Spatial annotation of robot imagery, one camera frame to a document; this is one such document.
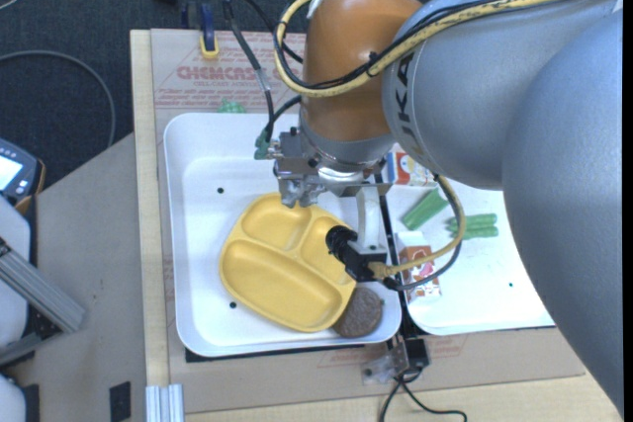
yellow tray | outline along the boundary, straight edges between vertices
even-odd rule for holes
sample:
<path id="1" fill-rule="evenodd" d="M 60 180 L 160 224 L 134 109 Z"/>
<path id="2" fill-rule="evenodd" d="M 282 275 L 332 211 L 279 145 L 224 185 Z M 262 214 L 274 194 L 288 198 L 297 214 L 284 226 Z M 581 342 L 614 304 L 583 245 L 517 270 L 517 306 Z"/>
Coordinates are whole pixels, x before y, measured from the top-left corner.
<path id="1" fill-rule="evenodd" d="M 355 281 L 327 252 L 336 216 L 317 207 L 290 209 L 278 193 L 244 211 L 225 242 L 220 277 L 240 302 L 304 332 L 330 327 L 349 302 Z"/>

